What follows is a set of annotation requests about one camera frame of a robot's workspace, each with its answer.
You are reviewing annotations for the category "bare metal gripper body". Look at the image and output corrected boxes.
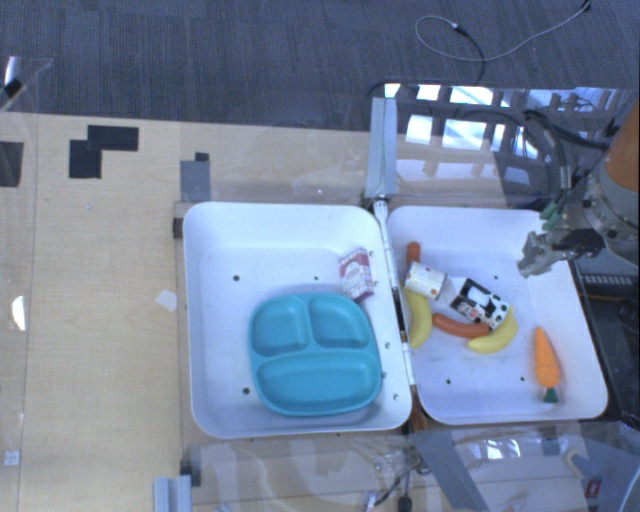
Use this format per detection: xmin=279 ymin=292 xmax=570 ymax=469
xmin=548 ymin=198 xmax=640 ymax=260

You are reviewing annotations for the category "orange carrot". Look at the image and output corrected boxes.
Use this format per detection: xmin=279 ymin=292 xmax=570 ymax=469
xmin=533 ymin=326 xmax=562 ymax=404

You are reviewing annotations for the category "white can with orange dots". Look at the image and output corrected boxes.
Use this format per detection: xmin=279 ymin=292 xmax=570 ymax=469
xmin=402 ymin=261 xmax=448 ymax=302

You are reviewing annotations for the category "white plastic tray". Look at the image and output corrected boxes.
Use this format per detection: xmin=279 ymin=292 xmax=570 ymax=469
xmin=182 ymin=201 xmax=414 ymax=441
xmin=386 ymin=204 xmax=610 ymax=428

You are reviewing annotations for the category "yellow banana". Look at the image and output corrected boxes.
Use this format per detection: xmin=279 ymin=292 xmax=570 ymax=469
xmin=467 ymin=304 xmax=520 ymax=356
xmin=402 ymin=285 xmax=435 ymax=351

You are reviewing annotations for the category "red and white carton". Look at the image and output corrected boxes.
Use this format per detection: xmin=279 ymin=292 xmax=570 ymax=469
xmin=338 ymin=246 xmax=377 ymax=302

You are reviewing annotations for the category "blue divided plate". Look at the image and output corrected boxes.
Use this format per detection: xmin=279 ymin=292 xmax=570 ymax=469
xmin=247 ymin=292 xmax=385 ymax=418

